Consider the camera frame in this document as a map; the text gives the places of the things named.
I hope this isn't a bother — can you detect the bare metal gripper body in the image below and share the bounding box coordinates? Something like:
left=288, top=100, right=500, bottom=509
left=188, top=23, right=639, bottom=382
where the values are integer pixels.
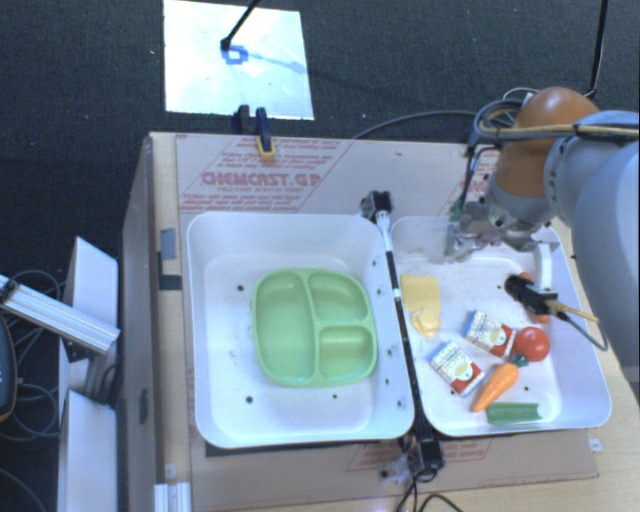
left=459, top=202, right=545, bottom=252

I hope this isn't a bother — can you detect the yellow cheese slice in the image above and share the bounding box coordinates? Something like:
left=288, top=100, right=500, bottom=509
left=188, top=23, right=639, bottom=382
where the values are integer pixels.
left=399, top=273, right=443, bottom=339

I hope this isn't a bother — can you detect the thin black and white rod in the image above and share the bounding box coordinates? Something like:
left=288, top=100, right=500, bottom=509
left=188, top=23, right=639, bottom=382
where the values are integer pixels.
left=377, top=210, right=432, bottom=442

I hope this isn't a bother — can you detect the small red and white carton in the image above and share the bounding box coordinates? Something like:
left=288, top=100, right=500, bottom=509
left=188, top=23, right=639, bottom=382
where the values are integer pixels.
left=462, top=309, right=517, bottom=359
left=428, top=340, right=486, bottom=398

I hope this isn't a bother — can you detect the brown cardboard board red print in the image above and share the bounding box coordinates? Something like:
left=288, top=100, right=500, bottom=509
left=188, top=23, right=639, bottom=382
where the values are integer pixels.
left=174, top=132, right=600, bottom=507

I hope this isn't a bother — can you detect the red tomato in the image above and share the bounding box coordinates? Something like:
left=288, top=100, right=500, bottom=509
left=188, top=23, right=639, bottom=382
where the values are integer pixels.
left=513, top=325, right=552, bottom=363

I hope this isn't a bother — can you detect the orange carrot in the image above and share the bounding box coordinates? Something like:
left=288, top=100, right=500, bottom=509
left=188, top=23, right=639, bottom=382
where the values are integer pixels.
left=472, top=355, right=529, bottom=414

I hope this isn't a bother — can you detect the green celery stick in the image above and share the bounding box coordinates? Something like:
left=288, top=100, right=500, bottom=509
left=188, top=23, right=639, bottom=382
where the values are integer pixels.
left=485, top=402, right=542, bottom=426

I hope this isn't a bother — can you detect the white plastic tray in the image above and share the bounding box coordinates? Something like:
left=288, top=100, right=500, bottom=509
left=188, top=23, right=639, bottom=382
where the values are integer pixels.
left=389, top=215, right=613, bottom=438
left=186, top=210, right=416, bottom=450

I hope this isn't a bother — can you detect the green divided plate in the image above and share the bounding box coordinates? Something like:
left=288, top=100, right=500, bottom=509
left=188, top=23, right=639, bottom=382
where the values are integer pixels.
left=251, top=268, right=379, bottom=388

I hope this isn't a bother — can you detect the black block with thin wires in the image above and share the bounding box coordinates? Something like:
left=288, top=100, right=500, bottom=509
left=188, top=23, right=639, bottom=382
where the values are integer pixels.
left=360, top=190, right=395, bottom=222
left=408, top=433, right=446, bottom=475

